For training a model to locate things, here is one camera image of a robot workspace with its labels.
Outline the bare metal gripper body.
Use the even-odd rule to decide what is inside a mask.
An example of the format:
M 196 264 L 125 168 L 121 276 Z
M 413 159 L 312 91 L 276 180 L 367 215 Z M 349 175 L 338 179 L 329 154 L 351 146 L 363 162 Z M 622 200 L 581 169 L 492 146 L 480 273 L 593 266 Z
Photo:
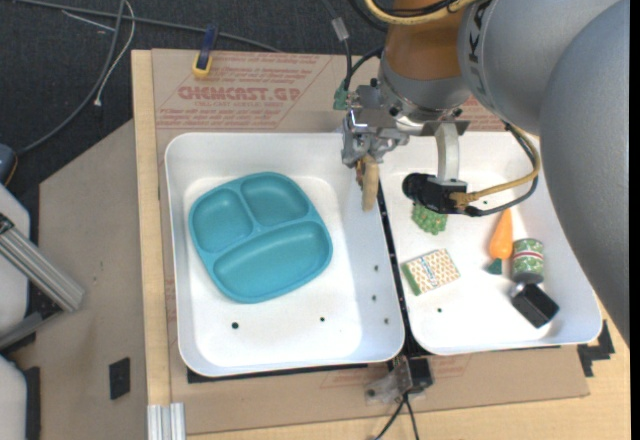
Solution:
M 406 144 L 411 137 L 435 136 L 445 124 L 451 124 L 457 135 L 470 127 L 469 120 L 460 118 L 461 110 L 456 105 L 425 105 L 422 97 L 413 101 L 385 83 L 360 85 L 349 94 L 347 111 L 346 130 L 370 138 L 370 144 Z

